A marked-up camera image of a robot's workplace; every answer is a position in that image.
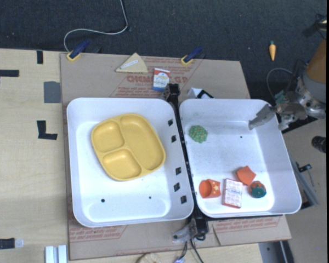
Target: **orange carrot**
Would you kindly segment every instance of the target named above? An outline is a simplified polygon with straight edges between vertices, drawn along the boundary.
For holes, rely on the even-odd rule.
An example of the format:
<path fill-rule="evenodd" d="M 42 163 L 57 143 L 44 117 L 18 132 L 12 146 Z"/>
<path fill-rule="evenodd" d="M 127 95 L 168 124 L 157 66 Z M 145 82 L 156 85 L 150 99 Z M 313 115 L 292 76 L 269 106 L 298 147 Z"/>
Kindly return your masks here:
<path fill-rule="evenodd" d="M 274 61 L 274 59 L 275 59 L 275 51 L 276 51 L 276 46 L 274 44 L 274 41 L 270 41 L 269 54 L 270 54 L 270 57 L 272 58 L 272 61 Z"/>

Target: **dark background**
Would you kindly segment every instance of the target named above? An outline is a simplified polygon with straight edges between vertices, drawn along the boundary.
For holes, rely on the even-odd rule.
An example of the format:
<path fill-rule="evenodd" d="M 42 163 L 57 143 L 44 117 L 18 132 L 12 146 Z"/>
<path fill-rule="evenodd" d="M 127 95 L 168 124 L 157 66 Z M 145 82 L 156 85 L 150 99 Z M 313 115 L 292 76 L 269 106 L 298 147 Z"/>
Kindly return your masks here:
<path fill-rule="evenodd" d="M 293 71 L 310 61 L 322 35 L 304 31 L 326 16 L 327 0 L 123 0 L 129 30 L 115 35 L 75 32 L 71 50 L 90 39 L 88 50 L 105 54 L 181 58 L 202 47 L 206 59 L 240 61 L 251 98 L 274 103 L 266 75 L 274 68 Z M 119 0 L 0 0 L 0 48 L 65 51 L 65 35 L 77 28 L 118 31 L 124 27 Z M 268 46 L 277 46 L 271 61 Z M 275 72 L 273 92 L 290 76 Z"/>

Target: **divided yellow dish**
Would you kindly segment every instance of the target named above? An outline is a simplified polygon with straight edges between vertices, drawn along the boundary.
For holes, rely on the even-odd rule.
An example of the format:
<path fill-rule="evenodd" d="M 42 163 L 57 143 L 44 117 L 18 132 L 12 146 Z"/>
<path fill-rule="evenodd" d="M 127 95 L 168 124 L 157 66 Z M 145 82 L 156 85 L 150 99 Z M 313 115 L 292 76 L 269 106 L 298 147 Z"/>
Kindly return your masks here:
<path fill-rule="evenodd" d="M 91 134 L 94 151 L 109 177 L 126 181 L 160 168 L 166 153 L 147 119 L 127 113 L 97 124 Z"/>

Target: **yellow and blue clamp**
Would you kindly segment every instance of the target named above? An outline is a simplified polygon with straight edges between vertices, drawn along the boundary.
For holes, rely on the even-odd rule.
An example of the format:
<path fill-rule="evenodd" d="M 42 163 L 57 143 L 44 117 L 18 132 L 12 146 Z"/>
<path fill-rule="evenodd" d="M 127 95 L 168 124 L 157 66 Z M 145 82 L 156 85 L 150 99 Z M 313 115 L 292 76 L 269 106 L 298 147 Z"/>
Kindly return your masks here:
<path fill-rule="evenodd" d="M 81 42 L 77 47 L 73 49 L 70 53 L 67 54 L 67 59 L 69 61 L 75 61 L 81 56 L 81 53 L 85 51 L 86 47 L 90 44 L 90 40 L 85 40 Z"/>
<path fill-rule="evenodd" d="M 192 63 L 192 59 L 195 58 L 197 55 L 202 53 L 202 48 L 196 48 L 195 50 L 193 50 L 190 54 L 188 55 L 184 55 L 181 59 L 180 59 L 180 63 L 184 66 L 189 65 L 190 63 Z"/>

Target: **beige triangle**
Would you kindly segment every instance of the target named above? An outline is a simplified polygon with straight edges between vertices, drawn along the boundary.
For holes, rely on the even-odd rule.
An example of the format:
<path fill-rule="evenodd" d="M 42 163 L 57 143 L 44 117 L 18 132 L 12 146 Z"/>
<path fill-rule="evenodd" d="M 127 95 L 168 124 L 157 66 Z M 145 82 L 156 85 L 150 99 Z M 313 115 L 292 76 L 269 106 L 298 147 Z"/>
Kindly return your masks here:
<path fill-rule="evenodd" d="M 148 67 L 141 59 L 140 55 L 134 53 L 120 67 L 116 69 L 116 72 L 147 74 Z"/>

